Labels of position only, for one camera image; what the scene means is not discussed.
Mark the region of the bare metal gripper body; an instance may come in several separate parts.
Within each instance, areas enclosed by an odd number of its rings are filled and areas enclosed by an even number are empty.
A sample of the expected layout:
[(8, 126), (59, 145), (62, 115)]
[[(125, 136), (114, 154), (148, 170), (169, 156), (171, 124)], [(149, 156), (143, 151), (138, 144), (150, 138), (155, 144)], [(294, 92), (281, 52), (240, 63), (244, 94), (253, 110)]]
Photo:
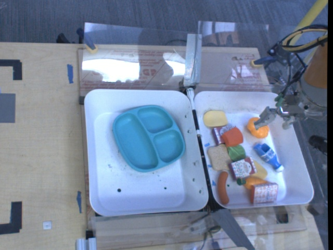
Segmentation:
[(283, 119), (304, 120), (306, 118), (315, 120), (327, 119), (327, 108), (313, 103), (303, 102), (281, 102), (276, 103), (276, 111)]

